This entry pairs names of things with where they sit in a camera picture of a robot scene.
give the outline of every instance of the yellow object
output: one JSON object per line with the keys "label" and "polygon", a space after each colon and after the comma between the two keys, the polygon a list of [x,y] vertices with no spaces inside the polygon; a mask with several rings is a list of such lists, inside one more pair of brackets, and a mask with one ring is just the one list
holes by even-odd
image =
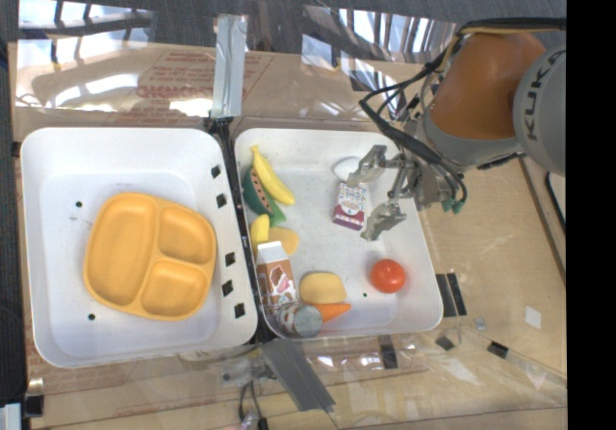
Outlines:
{"label": "yellow object", "polygon": [[290,256],[299,246],[299,235],[289,228],[274,226],[269,229],[269,241],[280,241],[282,248]]}
{"label": "yellow object", "polygon": [[309,304],[340,303],[347,298],[347,290],[337,274],[311,272],[301,279],[299,296]]}
{"label": "yellow object", "polygon": [[253,144],[250,146],[250,151],[252,151],[253,155],[252,167],[257,172],[263,187],[271,194],[271,197],[282,204],[294,204],[294,194],[276,175],[270,162],[259,152],[259,146]]}
{"label": "yellow object", "polygon": [[99,302],[160,320],[196,313],[212,286],[217,241],[199,213],[138,192],[108,199],[98,212],[84,281]]}
{"label": "yellow object", "polygon": [[258,215],[250,225],[250,243],[255,257],[259,244],[268,241],[270,241],[270,215]]}

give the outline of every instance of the white sticker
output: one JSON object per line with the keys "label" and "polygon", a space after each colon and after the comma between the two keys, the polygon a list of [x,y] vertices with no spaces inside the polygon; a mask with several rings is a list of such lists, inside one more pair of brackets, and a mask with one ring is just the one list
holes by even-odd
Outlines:
{"label": "white sticker", "polygon": [[532,327],[541,329],[541,313],[534,310],[532,307],[526,306],[526,318],[525,321]]}

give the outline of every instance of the sticker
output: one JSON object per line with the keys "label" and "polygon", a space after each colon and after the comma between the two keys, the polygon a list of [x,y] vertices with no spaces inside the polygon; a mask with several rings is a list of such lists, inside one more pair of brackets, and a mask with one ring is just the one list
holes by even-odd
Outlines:
{"label": "sticker", "polygon": [[483,317],[478,317],[475,319],[475,329],[477,331],[485,331],[486,325],[485,319]]}
{"label": "sticker", "polygon": [[541,329],[541,313],[539,311],[536,311],[532,307],[526,306],[525,321],[527,324],[530,324],[532,327]]}

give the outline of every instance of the cardboard box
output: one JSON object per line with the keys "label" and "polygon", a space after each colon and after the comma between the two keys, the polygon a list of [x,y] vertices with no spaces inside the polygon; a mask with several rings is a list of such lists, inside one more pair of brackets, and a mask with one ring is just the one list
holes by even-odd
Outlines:
{"label": "cardboard box", "polygon": [[257,281],[268,314],[275,314],[282,305],[297,301],[291,261],[280,241],[258,246]]}
{"label": "cardboard box", "polygon": [[366,193],[364,188],[350,188],[341,182],[334,208],[334,223],[352,230],[361,230],[364,227]]}

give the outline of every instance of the black tape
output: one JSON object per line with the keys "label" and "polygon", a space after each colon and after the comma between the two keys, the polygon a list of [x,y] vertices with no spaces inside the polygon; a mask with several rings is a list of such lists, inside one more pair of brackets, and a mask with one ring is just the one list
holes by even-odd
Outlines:
{"label": "black tape", "polygon": [[436,283],[439,286],[441,298],[443,299],[443,317],[455,317],[455,302],[453,301],[453,295],[449,289],[449,283],[445,274],[437,274]]}
{"label": "black tape", "polygon": [[455,348],[455,344],[453,344],[453,342],[451,342],[451,340],[447,336],[441,336],[435,342],[446,351],[450,351],[451,349]]}
{"label": "black tape", "polygon": [[499,342],[492,341],[492,343],[488,346],[488,351],[505,360],[507,358],[507,354],[509,353],[509,348]]}
{"label": "black tape", "polygon": [[383,366],[385,368],[398,368],[398,357],[396,356],[396,350],[394,349],[394,343],[392,337],[389,335],[379,336],[378,345],[381,350],[381,358],[383,359]]}
{"label": "black tape", "polygon": [[455,309],[458,311],[459,316],[465,316],[466,306],[464,305],[464,300],[462,300],[462,291],[460,291],[458,286],[458,278],[454,272],[451,272],[447,275],[447,279],[451,288],[451,294],[453,295],[453,301],[455,302]]}

